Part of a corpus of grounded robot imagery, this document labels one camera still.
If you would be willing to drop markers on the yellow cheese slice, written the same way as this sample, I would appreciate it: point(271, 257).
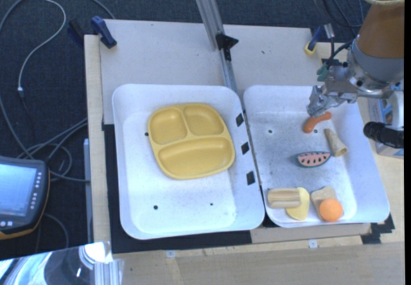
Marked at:
point(302, 210)

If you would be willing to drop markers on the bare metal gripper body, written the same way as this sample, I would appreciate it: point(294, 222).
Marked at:
point(342, 84)

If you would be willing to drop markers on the white plastic tray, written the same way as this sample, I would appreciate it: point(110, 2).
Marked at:
point(180, 206)
point(282, 145)

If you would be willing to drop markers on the orange ball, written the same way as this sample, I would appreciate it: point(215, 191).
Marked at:
point(331, 210)

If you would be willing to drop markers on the orange sausage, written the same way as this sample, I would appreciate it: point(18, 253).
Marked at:
point(313, 123)

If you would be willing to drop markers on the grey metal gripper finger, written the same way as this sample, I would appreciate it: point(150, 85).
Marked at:
point(327, 104)
point(314, 100)

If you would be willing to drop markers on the pale flat board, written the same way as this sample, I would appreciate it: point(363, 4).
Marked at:
point(167, 56)

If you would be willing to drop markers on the tan bread slice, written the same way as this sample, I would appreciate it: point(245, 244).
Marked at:
point(322, 195)

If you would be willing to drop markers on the pink watermelon slice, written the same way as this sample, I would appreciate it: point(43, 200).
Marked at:
point(313, 159)

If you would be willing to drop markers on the tan hot dog bun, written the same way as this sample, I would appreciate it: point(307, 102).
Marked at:
point(282, 197)

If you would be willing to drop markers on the black cylinder on white bracket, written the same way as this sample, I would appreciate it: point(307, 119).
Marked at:
point(383, 134)

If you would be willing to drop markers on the yellow divided plate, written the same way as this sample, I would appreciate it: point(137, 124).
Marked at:
point(192, 149)

